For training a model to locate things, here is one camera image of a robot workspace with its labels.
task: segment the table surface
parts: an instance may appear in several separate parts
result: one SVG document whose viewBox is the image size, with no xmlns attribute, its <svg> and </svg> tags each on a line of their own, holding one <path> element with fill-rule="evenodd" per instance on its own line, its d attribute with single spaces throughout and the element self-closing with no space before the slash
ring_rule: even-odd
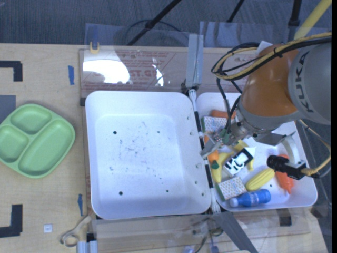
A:
<svg viewBox="0 0 337 253">
<path fill-rule="evenodd" d="M 43 105 L 64 117 L 76 132 L 69 153 L 44 178 L 30 179 L 0 164 L 0 226 L 10 226 L 12 205 L 23 205 L 23 232 L 17 237 L 0 238 L 0 252 L 76 252 L 75 247 L 62 245 L 60 238 L 84 218 L 77 203 L 79 194 L 83 196 L 83 214 L 90 211 L 86 205 L 90 194 L 87 192 L 86 131 L 84 107 L 80 106 L 78 54 L 84 48 L 82 45 L 0 44 L 1 61 L 21 61 L 23 64 L 23 82 L 13 82 L 13 69 L 0 68 L 0 95 L 15 95 L 16 107 L 26 103 Z M 73 85 L 68 77 L 68 66 L 74 68 Z M 302 221 L 297 232 L 294 231 L 294 222 L 294 226 L 285 227 L 286 232 L 280 232 L 282 234 L 277 234 L 276 227 L 256 228 L 256 222 L 245 222 L 242 218 L 247 218 L 247 213 L 238 215 L 237 218 L 241 217 L 240 224 L 259 252 L 327 252 L 319 224 L 311 215 L 310 207 L 297 210 L 295 214 L 301 219 L 298 221 Z M 52 224 L 53 231 L 44 233 L 45 224 Z M 256 230 L 262 229 L 265 232 L 261 237 Z M 82 228 L 78 234 L 80 240 L 86 239 L 86 232 L 87 227 Z M 238 250 L 228 237 L 217 238 L 217 245 L 220 252 Z M 182 252 L 182 248 L 168 247 L 138 252 Z M 204 246 L 200 252 L 210 252 L 210 247 Z"/>
</svg>

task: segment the divided green plate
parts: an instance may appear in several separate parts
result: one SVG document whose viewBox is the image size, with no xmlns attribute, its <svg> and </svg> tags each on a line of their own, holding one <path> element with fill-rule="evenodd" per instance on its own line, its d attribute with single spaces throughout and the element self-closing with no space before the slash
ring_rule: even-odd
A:
<svg viewBox="0 0 337 253">
<path fill-rule="evenodd" d="M 30 178 L 51 173 L 75 140 L 73 126 L 37 104 L 17 108 L 0 124 L 0 161 Z"/>
</svg>

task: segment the blue tape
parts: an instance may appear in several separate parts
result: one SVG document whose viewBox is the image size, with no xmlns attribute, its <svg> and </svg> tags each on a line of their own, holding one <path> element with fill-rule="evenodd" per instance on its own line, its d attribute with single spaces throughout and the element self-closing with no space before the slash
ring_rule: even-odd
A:
<svg viewBox="0 0 337 253">
<path fill-rule="evenodd" d="M 68 75 L 69 75 L 69 81 L 70 85 L 74 85 L 75 75 L 74 75 L 74 67 L 69 65 L 68 66 Z"/>
</svg>

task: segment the dark floor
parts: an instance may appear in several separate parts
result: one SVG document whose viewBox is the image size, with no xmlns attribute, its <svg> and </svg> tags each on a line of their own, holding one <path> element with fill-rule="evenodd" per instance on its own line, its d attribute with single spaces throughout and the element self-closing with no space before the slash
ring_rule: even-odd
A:
<svg viewBox="0 0 337 253">
<path fill-rule="evenodd" d="M 84 44 L 86 24 L 130 27 L 153 19 L 172 0 L 0 0 L 0 43 Z M 239 0 L 182 0 L 155 28 L 202 32 L 205 23 L 226 23 Z M 320 0 L 302 0 L 300 24 Z M 254 25 L 235 31 L 240 40 L 284 42 L 289 35 L 294 0 L 245 0 L 233 23 Z M 135 27 L 142 28 L 145 22 Z M 332 27 L 332 7 L 319 18 L 317 31 Z M 331 142 L 331 127 L 309 123 Z M 326 157 L 325 147 L 308 137 L 308 159 L 319 164 Z M 312 211 L 318 217 L 329 252 L 332 252 L 331 173 L 316 182 L 319 199 Z"/>
</svg>

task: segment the blue plastic bottle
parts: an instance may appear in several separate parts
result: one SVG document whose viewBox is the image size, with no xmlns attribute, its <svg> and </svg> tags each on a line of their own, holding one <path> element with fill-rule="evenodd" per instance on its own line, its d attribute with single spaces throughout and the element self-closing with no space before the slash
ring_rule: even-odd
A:
<svg viewBox="0 0 337 253">
<path fill-rule="evenodd" d="M 246 192 L 237 196 L 235 198 L 230 199 L 230 206 L 237 207 L 237 206 L 245 206 L 245 207 L 252 207 L 257 206 L 261 203 L 267 203 L 271 199 L 270 192 L 268 189 L 260 189 L 257 191 Z"/>
</svg>

